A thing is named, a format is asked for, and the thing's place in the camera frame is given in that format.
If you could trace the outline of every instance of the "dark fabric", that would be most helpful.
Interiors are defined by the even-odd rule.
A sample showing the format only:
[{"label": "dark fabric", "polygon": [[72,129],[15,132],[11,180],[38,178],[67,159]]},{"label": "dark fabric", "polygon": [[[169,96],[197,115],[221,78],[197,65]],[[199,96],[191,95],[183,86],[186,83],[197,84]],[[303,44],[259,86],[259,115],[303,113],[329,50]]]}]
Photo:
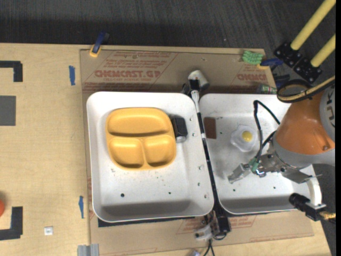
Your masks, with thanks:
[{"label": "dark fabric", "polygon": [[[92,44],[105,30],[112,45],[254,47],[270,58],[283,41],[294,39],[322,1],[0,0],[0,42]],[[301,52],[311,59],[335,31],[334,8]],[[317,82],[334,75],[335,53],[321,68]],[[298,77],[284,66],[274,72]],[[335,206],[333,177],[320,178],[330,206]],[[335,226],[324,228],[335,253]]]}]

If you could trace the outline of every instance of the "red object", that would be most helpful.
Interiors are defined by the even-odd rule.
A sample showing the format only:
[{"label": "red object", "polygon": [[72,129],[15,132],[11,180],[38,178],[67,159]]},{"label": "red object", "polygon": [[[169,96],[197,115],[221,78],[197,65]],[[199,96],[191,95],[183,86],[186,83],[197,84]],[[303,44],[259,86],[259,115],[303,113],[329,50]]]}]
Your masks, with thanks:
[{"label": "red object", "polygon": [[5,204],[0,200],[0,217],[5,211]]}]

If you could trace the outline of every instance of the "yellow circle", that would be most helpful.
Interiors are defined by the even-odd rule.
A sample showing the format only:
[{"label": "yellow circle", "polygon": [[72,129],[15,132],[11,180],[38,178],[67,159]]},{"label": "yellow circle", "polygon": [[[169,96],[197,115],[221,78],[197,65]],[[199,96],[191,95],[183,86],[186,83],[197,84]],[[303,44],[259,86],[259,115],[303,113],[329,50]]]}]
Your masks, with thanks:
[{"label": "yellow circle", "polygon": [[246,142],[252,141],[252,138],[253,138],[251,132],[249,132],[249,131],[244,131],[244,132],[241,134],[241,137],[242,137]]}]

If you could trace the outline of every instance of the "dark gray square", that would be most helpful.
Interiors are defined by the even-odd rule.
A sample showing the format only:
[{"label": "dark gray square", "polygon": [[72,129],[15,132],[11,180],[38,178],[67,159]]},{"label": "dark gray square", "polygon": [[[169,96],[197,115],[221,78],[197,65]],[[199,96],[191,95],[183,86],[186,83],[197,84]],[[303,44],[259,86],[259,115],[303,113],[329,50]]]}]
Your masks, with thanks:
[{"label": "dark gray square", "polygon": [[16,96],[0,96],[0,126],[15,126]]}]

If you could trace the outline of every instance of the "white square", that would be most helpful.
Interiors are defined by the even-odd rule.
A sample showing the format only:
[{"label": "white square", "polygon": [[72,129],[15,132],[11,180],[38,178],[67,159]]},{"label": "white square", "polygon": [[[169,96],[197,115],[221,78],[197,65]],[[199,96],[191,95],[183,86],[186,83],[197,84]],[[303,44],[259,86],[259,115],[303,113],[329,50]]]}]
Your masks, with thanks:
[{"label": "white square", "polygon": [[53,227],[45,227],[44,233],[45,235],[53,235]]}]

